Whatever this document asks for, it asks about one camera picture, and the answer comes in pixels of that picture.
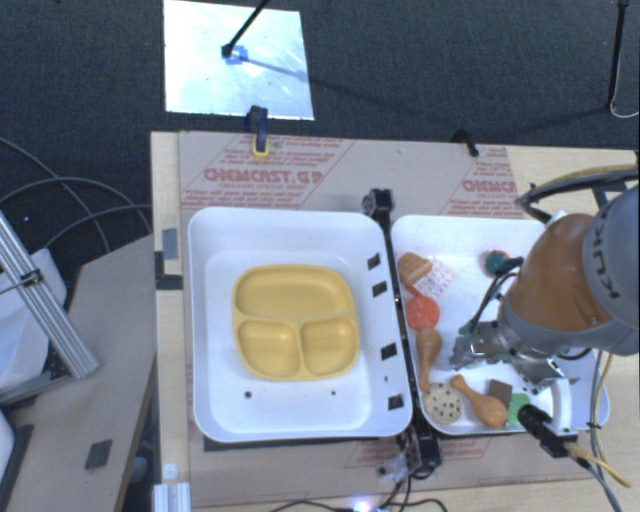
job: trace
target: black post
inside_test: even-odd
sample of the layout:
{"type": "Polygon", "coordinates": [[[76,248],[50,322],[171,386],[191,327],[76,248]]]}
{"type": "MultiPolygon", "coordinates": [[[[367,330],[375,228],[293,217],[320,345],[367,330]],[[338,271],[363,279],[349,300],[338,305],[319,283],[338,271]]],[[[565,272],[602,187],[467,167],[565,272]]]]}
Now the black post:
{"type": "Polygon", "coordinates": [[[609,98],[606,108],[609,108],[618,87],[618,67],[620,64],[620,48],[622,47],[622,29],[624,27],[624,12],[629,7],[629,0],[618,0],[618,24],[616,26],[616,40],[613,46],[613,60],[611,61],[611,77],[609,78],[609,98]]]}
{"type": "Polygon", "coordinates": [[[236,35],[233,36],[233,39],[222,47],[222,56],[225,59],[228,59],[229,57],[231,57],[231,52],[233,51],[233,47],[236,45],[236,43],[242,37],[242,34],[246,32],[249,26],[251,26],[253,21],[258,17],[258,14],[260,14],[262,9],[264,9],[268,3],[269,3],[269,0],[262,0],[258,5],[258,7],[256,7],[256,9],[251,13],[251,16],[249,16],[247,21],[244,22],[244,25],[240,27],[240,30],[238,30],[236,35]]]}

